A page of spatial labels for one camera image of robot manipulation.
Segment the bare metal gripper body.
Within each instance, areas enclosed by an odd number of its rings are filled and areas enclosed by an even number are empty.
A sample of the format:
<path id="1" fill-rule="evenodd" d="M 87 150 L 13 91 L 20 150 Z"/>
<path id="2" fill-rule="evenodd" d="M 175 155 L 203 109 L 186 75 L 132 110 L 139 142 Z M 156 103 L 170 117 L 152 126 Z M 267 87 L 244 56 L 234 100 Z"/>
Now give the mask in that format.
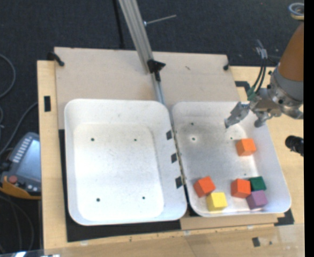
<path id="1" fill-rule="evenodd" d="M 303 119 L 300 110 L 303 102 L 292 98 L 280 88 L 261 88 L 249 95 L 250 110 L 258 119 L 271 119 L 286 115 L 292 119 Z"/>

